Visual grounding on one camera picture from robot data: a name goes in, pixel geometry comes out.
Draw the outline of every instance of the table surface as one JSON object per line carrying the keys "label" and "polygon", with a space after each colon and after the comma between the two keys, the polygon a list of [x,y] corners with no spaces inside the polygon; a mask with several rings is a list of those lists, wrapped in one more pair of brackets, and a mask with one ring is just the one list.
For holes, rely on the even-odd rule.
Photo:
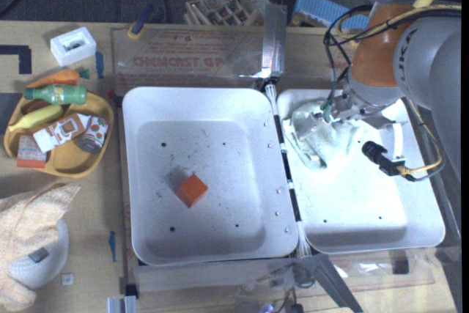
{"label": "table surface", "polygon": [[[0,93],[21,93],[26,85],[37,77],[59,69],[50,52],[52,37],[85,26],[97,42],[97,49],[104,55],[103,79],[97,78],[95,58],[88,58],[70,66],[73,69],[89,69],[91,79],[84,84],[99,95],[114,87],[112,67],[111,30],[126,28],[128,25],[115,23],[60,23],[30,21],[0,21],[0,45],[28,45],[32,50],[32,74],[18,74],[18,57],[0,55]],[[175,25],[151,25],[156,29],[193,29]],[[289,35],[310,32],[289,29]],[[70,211],[64,219],[70,233],[69,257],[63,273],[73,273],[73,285],[62,286],[60,276],[37,291],[35,304],[27,309],[32,312],[106,312],[107,297],[123,296],[123,286],[128,277],[125,262],[125,224],[123,209],[121,153],[119,145],[118,122],[111,134],[108,148],[97,168],[85,177],[78,179],[82,189],[74,199]],[[2,148],[0,151],[0,198],[25,191],[39,191],[55,182],[69,182],[70,178],[54,177],[35,170],[19,169]],[[116,233],[117,261],[113,262],[108,246],[110,231]],[[351,287],[365,312],[456,312],[443,269],[438,262],[426,264],[431,277],[424,283],[393,284],[393,288],[380,285],[379,290],[366,290],[363,285]],[[190,291],[174,292],[173,299],[185,301],[185,308],[155,310],[141,299],[139,312],[227,312],[226,307],[217,306],[214,298],[210,307],[191,307],[195,298]],[[305,312],[350,312],[349,309],[336,308],[331,299],[320,293],[300,293],[300,302]]]}

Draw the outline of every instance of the carrot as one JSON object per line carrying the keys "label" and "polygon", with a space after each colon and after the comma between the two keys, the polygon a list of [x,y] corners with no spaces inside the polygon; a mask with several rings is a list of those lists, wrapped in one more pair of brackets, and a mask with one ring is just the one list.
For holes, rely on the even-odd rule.
{"label": "carrot", "polygon": [[40,78],[39,80],[30,83],[27,87],[47,86],[50,84],[75,86],[80,77],[89,78],[88,70],[78,73],[76,70],[66,68],[59,72],[52,73],[49,76]]}

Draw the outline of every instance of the white tray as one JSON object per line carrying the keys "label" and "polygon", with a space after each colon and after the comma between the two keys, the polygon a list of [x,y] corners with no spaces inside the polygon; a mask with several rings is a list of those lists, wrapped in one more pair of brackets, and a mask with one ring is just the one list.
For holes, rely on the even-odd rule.
{"label": "white tray", "polygon": [[[122,104],[132,242],[149,265],[283,257],[298,241],[268,99],[252,89],[140,87]],[[207,193],[174,190],[195,172]]]}
{"label": "white tray", "polygon": [[[328,94],[328,90],[313,89],[282,92],[277,100],[280,118],[287,119],[300,105]],[[406,164],[423,166],[404,103],[398,101],[383,114],[405,122],[402,154]],[[371,140],[389,150],[394,145],[394,134],[360,123],[347,164],[339,169],[307,169],[286,140],[308,241],[328,254],[436,246],[444,238],[445,227],[430,181],[412,183],[381,172],[361,148]]]}

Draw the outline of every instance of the blue ribbed object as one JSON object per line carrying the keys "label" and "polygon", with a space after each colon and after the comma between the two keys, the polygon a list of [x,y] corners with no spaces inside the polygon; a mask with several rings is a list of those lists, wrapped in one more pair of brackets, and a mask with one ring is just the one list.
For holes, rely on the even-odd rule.
{"label": "blue ribbed object", "polygon": [[[330,26],[339,16],[348,9],[329,0],[296,0],[293,7],[295,13],[303,13],[323,24]],[[342,24],[343,29],[365,29],[369,18],[363,15],[355,15]]]}

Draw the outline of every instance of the orange block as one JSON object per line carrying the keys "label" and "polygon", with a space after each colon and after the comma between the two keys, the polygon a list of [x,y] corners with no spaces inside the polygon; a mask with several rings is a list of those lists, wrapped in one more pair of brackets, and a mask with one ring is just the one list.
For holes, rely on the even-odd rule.
{"label": "orange block", "polygon": [[207,191],[207,186],[199,179],[196,174],[192,174],[176,190],[176,195],[188,207],[192,207]]}

